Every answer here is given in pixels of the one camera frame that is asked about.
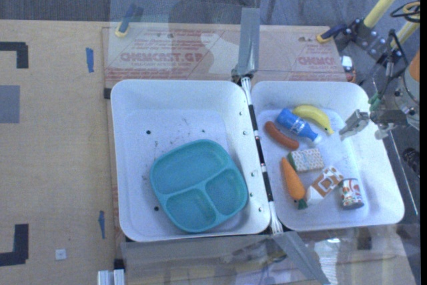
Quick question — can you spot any yellow banana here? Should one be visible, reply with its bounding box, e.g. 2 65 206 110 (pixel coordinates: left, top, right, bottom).
292 104 335 136

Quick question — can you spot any teal divided plate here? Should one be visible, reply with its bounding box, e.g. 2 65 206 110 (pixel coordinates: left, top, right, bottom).
149 138 250 234

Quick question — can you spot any brown cardboard board red print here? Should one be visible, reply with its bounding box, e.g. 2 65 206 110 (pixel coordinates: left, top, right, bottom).
101 25 405 263

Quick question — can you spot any thin black and white rod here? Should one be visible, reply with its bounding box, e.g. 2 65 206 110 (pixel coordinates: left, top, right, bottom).
240 76 284 235

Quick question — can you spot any blue plastic bottle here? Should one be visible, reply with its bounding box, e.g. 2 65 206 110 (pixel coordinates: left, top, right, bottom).
275 107 324 145

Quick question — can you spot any orange and white carton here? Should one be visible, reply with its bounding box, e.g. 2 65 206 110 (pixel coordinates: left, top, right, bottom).
305 165 345 206

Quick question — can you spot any red sausage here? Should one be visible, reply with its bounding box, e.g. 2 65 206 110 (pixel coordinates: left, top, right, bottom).
264 120 300 151

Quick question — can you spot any small printed can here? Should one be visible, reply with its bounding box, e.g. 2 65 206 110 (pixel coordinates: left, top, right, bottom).
338 178 366 211

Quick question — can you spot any orange carrot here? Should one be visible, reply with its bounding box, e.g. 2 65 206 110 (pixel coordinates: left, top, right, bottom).
280 156 309 211

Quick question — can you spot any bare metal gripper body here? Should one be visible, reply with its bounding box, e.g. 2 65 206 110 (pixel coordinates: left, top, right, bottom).
369 85 421 127

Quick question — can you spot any white plastic tray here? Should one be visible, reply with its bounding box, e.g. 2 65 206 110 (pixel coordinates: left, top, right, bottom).
109 78 272 243
250 80 406 233

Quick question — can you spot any black cylinder on white bracket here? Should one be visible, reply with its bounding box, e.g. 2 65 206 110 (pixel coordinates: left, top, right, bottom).
374 123 421 178

